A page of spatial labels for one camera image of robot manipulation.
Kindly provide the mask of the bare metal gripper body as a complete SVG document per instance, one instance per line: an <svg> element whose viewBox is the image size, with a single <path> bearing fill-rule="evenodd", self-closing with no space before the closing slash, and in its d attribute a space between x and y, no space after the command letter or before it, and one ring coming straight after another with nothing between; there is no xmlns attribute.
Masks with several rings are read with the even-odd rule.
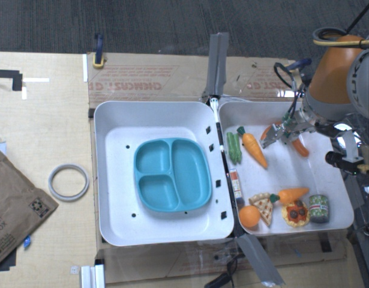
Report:
<svg viewBox="0 0 369 288"><path fill-rule="evenodd" d="M335 114L312 108L290 109L282 117L279 130L286 137L298 137L304 132L317 132L327 137L335 137Z"/></svg>

